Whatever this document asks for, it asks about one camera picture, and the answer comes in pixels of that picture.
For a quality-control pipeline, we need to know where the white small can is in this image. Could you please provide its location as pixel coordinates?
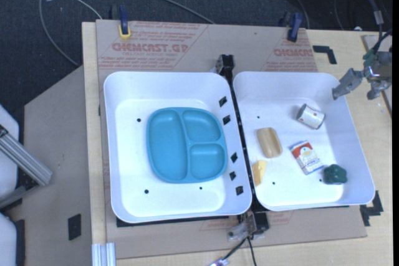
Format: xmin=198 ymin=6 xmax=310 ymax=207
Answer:
xmin=296 ymin=103 xmax=326 ymax=130

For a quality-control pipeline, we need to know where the black block with thin wires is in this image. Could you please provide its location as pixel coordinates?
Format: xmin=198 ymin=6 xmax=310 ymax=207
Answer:
xmin=214 ymin=54 xmax=235 ymax=76
xmin=238 ymin=211 xmax=269 ymax=240

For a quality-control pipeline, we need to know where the red and white carton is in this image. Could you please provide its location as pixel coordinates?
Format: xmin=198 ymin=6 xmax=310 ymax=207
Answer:
xmin=290 ymin=140 xmax=325 ymax=176

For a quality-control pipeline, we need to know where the blue divided plate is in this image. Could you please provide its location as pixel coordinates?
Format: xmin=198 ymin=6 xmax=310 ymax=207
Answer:
xmin=145 ymin=107 xmax=228 ymax=184

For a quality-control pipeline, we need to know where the brown cardboard board red print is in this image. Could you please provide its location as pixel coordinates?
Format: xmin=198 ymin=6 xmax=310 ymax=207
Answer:
xmin=95 ymin=19 xmax=368 ymax=259

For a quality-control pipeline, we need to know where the green toy broccoli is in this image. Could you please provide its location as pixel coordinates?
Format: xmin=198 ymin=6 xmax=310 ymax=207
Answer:
xmin=323 ymin=164 xmax=349 ymax=185

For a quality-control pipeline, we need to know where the yellow cheese wedge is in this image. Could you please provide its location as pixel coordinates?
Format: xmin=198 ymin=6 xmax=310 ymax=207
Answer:
xmin=251 ymin=159 xmax=268 ymax=187

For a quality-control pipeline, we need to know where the white plastic tray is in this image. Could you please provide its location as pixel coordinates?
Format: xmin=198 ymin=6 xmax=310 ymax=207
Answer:
xmin=102 ymin=70 xmax=252 ymax=224
xmin=232 ymin=70 xmax=376 ymax=212

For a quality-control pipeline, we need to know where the tan toy bread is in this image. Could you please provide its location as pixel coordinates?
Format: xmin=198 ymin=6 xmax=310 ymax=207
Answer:
xmin=256 ymin=126 xmax=283 ymax=159

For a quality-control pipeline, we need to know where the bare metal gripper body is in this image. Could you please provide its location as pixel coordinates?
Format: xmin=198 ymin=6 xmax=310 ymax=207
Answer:
xmin=365 ymin=50 xmax=393 ymax=82

